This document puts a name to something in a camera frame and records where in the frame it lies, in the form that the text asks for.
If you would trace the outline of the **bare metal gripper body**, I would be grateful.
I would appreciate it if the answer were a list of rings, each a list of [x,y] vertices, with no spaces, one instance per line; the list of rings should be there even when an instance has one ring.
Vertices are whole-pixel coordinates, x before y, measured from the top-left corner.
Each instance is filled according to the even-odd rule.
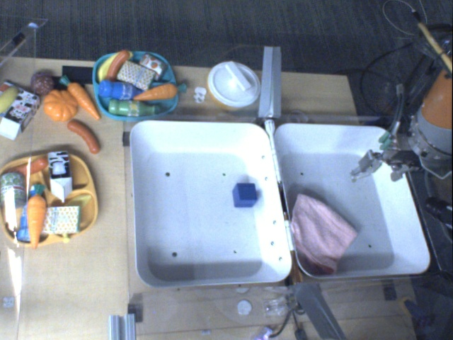
[[[441,153],[423,138],[411,136],[389,137],[382,141],[382,160],[394,171],[424,168],[437,172],[441,169]]]

